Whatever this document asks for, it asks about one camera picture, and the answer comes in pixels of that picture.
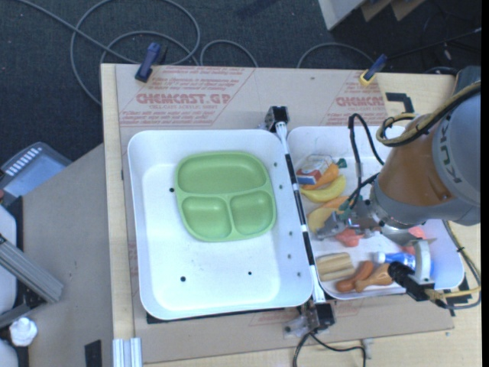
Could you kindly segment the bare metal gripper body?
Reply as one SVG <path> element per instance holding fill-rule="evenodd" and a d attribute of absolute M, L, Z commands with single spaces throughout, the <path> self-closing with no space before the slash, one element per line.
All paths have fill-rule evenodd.
<path fill-rule="evenodd" d="M 428 218 L 429 206 L 416 206 L 387 200 L 347 200 L 345 202 L 345 224 L 361 234 L 378 231 L 398 245 L 412 245 L 418 237 L 409 229 L 423 224 Z"/>

